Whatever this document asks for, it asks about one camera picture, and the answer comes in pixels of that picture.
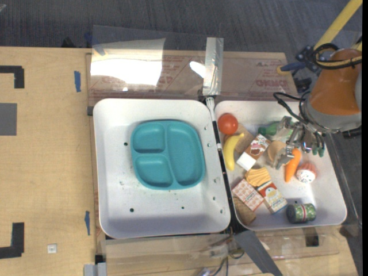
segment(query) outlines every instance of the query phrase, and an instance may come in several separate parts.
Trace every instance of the teal divided plate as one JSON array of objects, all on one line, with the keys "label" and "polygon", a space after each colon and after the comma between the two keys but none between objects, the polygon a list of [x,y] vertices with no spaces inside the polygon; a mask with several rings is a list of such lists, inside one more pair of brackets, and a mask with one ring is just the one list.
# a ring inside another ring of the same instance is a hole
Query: teal divided plate
[{"label": "teal divided plate", "polygon": [[133,167],[146,187],[176,190],[200,183],[205,161],[197,131],[175,120],[149,121],[131,135]]}]

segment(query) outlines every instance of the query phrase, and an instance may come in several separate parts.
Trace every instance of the tomato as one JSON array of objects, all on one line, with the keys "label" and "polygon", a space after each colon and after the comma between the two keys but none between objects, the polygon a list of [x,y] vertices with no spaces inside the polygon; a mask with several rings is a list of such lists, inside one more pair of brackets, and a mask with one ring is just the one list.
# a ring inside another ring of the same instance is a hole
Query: tomato
[{"label": "tomato", "polygon": [[236,117],[230,113],[224,113],[217,121],[220,132],[226,135],[234,134],[237,130],[238,124]]}]

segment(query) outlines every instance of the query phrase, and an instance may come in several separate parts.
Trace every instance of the carrot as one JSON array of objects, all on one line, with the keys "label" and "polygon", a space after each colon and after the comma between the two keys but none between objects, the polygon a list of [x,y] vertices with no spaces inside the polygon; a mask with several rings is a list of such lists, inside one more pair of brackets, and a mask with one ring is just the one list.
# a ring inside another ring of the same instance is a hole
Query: carrot
[{"label": "carrot", "polygon": [[301,152],[298,148],[294,148],[292,154],[294,157],[285,165],[285,182],[290,182],[301,159]]}]

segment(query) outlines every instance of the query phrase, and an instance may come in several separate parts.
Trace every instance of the green can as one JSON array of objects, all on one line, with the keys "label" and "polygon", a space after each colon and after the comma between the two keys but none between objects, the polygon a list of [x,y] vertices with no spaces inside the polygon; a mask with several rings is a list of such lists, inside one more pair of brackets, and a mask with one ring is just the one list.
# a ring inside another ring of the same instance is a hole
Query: green can
[{"label": "green can", "polygon": [[316,208],[313,204],[288,205],[286,215],[292,224],[310,222],[316,219]]}]

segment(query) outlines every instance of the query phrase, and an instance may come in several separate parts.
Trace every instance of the yellow banana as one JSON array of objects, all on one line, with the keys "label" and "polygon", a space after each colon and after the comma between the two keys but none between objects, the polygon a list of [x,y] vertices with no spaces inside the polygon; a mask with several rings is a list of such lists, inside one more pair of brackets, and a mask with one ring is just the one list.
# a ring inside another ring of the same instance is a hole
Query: yellow banana
[{"label": "yellow banana", "polygon": [[235,161],[234,161],[234,150],[236,143],[244,137],[244,133],[239,135],[233,135],[226,139],[224,144],[224,159],[225,159],[225,166],[229,171],[233,171],[235,168]]}]

